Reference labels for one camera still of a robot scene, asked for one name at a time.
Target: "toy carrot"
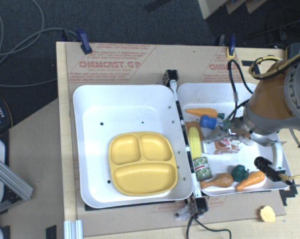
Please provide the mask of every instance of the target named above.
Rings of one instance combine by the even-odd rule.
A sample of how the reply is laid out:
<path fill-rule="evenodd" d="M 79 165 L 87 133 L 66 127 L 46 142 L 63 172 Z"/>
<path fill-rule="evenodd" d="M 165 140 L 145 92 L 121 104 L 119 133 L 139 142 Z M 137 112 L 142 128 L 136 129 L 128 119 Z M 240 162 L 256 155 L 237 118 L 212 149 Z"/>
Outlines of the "toy carrot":
<path fill-rule="evenodd" d="M 248 186 L 255 185 L 257 183 L 262 182 L 265 180 L 266 175 L 262 171 L 256 171 L 251 173 L 247 179 L 242 180 L 240 183 L 237 184 L 236 189 L 242 190 Z"/>
<path fill-rule="evenodd" d="M 194 109 L 186 109 L 187 113 L 197 115 L 199 117 L 203 115 L 208 115 L 211 118 L 216 118 L 218 116 L 218 112 L 212 108 L 194 108 Z"/>

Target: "yellow corn cob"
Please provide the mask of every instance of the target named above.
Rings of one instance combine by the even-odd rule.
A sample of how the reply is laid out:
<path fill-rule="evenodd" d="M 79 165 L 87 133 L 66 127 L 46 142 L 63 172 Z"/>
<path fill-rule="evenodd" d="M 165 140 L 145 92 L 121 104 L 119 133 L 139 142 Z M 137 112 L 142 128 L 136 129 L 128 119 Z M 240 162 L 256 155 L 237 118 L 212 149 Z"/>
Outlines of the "yellow corn cob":
<path fill-rule="evenodd" d="M 188 138 L 192 159 L 196 159 L 200 157 L 201 154 L 200 133 L 196 127 L 191 127 L 189 129 Z"/>

